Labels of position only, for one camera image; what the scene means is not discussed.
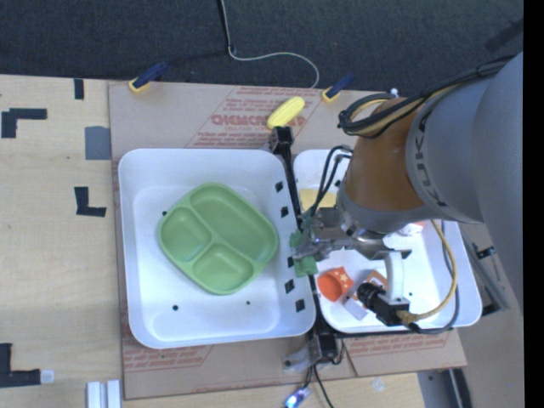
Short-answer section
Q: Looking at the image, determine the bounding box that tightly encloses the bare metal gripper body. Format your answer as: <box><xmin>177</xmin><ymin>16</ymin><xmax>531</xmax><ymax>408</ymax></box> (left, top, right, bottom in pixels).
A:
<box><xmin>309</xmin><ymin>207</ymin><xmax>385</xmax><ymax>261</ymax></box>

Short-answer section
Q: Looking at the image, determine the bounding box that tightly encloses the white flat block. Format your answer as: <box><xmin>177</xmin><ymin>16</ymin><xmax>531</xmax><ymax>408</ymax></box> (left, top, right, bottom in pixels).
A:
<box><xmin>343</xmin><ymin>297</ymin><xmax>369</xmax><ymax>320</ymax></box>

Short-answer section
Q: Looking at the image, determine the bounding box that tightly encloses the thin black rod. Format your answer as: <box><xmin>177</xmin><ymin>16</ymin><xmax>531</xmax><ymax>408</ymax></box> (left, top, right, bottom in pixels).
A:
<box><xmin>280</xmin><ymin>150</ymin><xmax>320</xmax><ymax>335</ymax></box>

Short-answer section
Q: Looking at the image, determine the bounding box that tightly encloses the orange and white packet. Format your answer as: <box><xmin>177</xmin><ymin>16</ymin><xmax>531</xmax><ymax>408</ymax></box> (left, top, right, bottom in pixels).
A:
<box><xmin>351</xmin><ymin>269</ymin><xmax>388</xmax><ymax>302</ymax></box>

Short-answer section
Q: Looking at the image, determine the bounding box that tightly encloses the yellow corn cob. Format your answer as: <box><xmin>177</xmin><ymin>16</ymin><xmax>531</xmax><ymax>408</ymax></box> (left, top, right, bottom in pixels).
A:
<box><xmin>266</xmin><ymin>95</ymin><xmax>306</xmax><ymax>129</ymax></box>

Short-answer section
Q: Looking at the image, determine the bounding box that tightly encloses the white plastic tray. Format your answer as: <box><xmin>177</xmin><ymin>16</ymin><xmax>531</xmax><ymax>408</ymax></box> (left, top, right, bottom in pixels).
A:
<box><xmin>117</xmin><ymin>147</ymin><xmax>318</xmax><ymax>350</ymax></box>
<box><xmin>292</xmin><ymin>149</ymin><xmax>484</xmax><ymax>334</ymax></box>

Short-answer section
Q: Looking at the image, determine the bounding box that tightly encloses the green divided plate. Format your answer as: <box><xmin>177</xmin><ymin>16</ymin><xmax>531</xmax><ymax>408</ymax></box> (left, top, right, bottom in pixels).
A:
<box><xmin>157</xmin><ymin>182</ymin><xmax>281</xmax><ymax>296</ymax></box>

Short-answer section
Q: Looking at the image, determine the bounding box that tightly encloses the brown cardboard board red print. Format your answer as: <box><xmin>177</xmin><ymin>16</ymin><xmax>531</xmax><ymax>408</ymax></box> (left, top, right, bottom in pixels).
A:
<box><xmin>108</xmin><ymin>81</ymin><xmax>468</xmax><ymax>401</ymax></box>

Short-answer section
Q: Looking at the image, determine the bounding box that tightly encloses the black cylinder on white bracket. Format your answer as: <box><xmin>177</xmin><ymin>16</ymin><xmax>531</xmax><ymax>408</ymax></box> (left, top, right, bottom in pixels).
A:
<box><xmin>356</xmin><ymin>247</ymin><xmax>413</xmax><ymax>327</ymax></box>

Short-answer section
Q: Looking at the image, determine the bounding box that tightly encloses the orange cup with star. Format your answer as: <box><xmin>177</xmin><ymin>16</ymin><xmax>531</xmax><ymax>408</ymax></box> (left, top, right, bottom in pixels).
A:
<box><xmin>316</xmin><ymin>265</ymin><xmax>354</xmax><ymax>303</ymax></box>

